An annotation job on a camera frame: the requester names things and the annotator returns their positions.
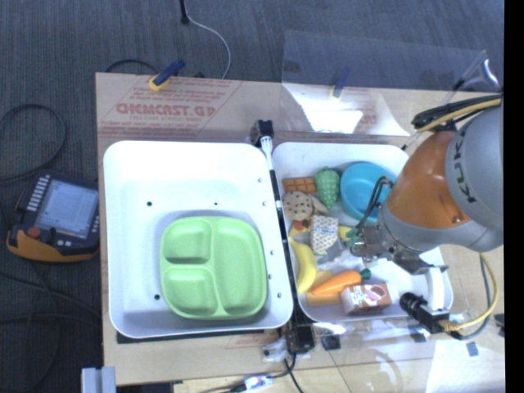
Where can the green grapes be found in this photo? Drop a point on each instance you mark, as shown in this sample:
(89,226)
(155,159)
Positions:
(327,186)

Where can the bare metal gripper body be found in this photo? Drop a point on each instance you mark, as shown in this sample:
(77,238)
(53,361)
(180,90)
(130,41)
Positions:
(374,242)

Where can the yellow banana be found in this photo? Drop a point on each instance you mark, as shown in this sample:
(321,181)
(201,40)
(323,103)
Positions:
(306,264)

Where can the white orange patterned carton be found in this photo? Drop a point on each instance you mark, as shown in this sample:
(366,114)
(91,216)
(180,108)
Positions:
(323,233)

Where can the green divided plate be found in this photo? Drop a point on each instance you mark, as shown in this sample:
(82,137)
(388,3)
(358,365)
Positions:
(229,260)

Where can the brown drink carton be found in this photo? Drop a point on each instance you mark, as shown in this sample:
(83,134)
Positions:
(366,299)

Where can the orange waffle biscuit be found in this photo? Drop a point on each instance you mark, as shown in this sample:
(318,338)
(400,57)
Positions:
(299,185)

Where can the pizza slice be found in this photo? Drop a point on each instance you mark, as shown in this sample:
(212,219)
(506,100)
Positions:
(299,227)

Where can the chocolate chip cookie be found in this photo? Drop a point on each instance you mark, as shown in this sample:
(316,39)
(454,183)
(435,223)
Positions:
(296,205)

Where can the blue bowl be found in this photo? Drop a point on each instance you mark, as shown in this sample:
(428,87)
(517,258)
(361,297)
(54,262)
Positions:
(358,186)

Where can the black cylinder on white bracket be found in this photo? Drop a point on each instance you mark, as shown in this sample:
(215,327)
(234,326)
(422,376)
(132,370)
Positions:
(421,307)

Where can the white plastic tray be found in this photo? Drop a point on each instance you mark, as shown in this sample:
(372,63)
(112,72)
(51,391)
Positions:
(184,170)
(303,158)

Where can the orange carrot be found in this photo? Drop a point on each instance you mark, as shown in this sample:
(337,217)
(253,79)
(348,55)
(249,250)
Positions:
(337,283)

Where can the yellow and green toy corn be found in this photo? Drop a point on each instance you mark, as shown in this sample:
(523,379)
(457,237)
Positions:
(345,233)

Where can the brown cardboard board red print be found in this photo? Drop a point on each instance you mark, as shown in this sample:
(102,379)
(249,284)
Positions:
(172,109)

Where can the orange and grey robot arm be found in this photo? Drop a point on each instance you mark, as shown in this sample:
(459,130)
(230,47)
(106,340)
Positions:
(430,195)

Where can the tan bread piece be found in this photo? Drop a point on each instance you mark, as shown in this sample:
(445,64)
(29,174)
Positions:
(319,206)

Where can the yellow cheese wedge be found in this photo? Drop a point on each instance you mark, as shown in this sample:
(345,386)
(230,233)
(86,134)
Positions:
(321,299)

